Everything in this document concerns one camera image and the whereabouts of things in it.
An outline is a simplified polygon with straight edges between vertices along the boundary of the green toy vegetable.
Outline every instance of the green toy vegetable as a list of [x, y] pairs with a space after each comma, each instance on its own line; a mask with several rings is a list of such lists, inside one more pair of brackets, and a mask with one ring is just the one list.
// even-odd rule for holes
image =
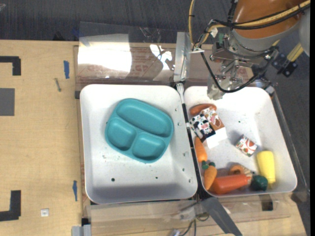
[[207, 164], [206, 161], [202, 161], [201, 167], [202, 167], [202, 169], [206, 170], [207, 168], [209, 168], [209, 164]]
[[255, 191], [265, 191], [268, 186], [268, 180], [264, 176], [255, 175], [252, 177], [251, 188]]

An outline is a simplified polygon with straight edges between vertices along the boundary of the gray floor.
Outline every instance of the gray floor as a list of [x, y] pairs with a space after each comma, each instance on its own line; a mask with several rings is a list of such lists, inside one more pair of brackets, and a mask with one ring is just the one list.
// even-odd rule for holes
[[[187, 30], [191, 0], [0, 0], [0, 39], [52, 40], [56, 32], [75, 40], [72, 30], [80, 22]], [[210, 19], [226, 20], [230, 0], [198, 0], [193, 20], [197, 38]], [[280, 50], [288, 54], [298, 43], [297, 34], [283, 39]], [[274, 76], [283, 113], [310, 187], [310, 58], [302, 54], [298, 68], [286, 78]], [[310, 228], [310, 195], [299, 203], [307, 231]]]

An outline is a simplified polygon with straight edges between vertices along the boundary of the yellow cable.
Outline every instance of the yellow cable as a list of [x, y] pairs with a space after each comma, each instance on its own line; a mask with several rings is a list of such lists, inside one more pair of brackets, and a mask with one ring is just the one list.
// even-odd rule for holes
[[192, 39], [192, 30], [191, 30], [191, 17], [192, 17], [192, 7], [194, 3], [195, 3], [195, 0], [191, 0], [190, 8], [189, 8], [189, 16], [188, 16], [188, 29], [189, 29], [190, 41], [192, 44], [193, 44], [193, 39]]
[[296, 59], [303, 53], [303, 48], [301, 46], [300, 43], [298, 43], [293, 49], [292, 51], [286, 56], [286, 58], [290, 61], [290, 62], [294, 62], [296, 61]]
[[301, 43], [298, 43], [292, 50], [291, 50], [291, 52], [286, 56], [286, 58], [288, 59], [288, 60], [291, 60], [293, 57], [294, 57], [294, 55], [296, 54], [296, 52], [301, 48], [302, 46], [301, 46]]
[[277, 15], [274, 15], [274, 16], [271, 16], [269, 18], [264, 18], [264, 19], [261, 19], [261, 20], [257, 20], [257, 21], [253, 21], [253, 22], [248, 22], [248, 23], [240, 23], [240, 24], [236, 24], [237, 26], [257, 26], [257, 25], [262, 25], [262, 24], [265, 24], [265, 23], [269, 23], [271, 21], [275, 21], [277, 19], [280, 19], [280, 18], [283, 18], [285, 16], [287, 16], [288, 14], [292, 13], [292, 12], [295, 12], [297, 10], [299, 10], [301, 7], [304, 7], [308, 4], [311, 3], [311, 0], [307, 0], [303, 3], [300, 3], [299, 5], [295, 6], [295, 7], [292, 7], [291, 9], [289, 10], [286, 10], [284, 12], [281, 12]]
[[280, 39], [277, 40], [275, 43], [272, 44], [272, 46], [276, 46], [280, 42]]

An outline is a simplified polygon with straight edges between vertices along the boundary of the orange toy food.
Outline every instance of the orange toy food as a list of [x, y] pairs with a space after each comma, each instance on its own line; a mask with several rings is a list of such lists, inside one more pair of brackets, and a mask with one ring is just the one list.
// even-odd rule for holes
[[195, 150], [196, 150], [197, 160], [199, 163], [201, 163], [202, 161], [208, 160], [208, 155], [207, 155], [206, 149], [203, 146], [200, 138], [197, 136], [195, 138]]
[[250, 179], [251, 177], [248, 177], [245, 174], [217, 177], [213, 181], [211, 191], [214, 191], [219, 195], [225, 194], [247, 185]]
[[213, 181], [215, 180], [216, 176], [217, 176], [217, 169], [216, 169], [216, 165], [211, 162], [209, 164], [209, 167], [205, 170], [205, 174], [204, 174], [204, 179], [205, 179], [205, 189], [209, 190], [211, 185], [213, 184]]
[[196, 116], [198, 114], [200, 114], [201, 110], [204, 110], [206, 108], [213, 108], [214, 110], [217, 110], [217, 107], [216, 105], [214, 104], [198, 104], [198, 105], [195, 105], [193, 107], [190, 108], [189, 112], [192, 116]]
[[244, 174], [244, 167], [240, 164], [233, 164], [228, 172], [229, 175]]

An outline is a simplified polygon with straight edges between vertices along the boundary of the teal plastic plate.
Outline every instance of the teal plastic plate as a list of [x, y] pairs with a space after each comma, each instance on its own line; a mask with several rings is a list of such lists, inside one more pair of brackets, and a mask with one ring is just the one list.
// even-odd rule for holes
[[114, 109], [105, 128], [105, 138], [109, 146], [121, 154], [153, 163], [165, 153], [173, 131], [173, 121], [165, 112], [128, 98]]

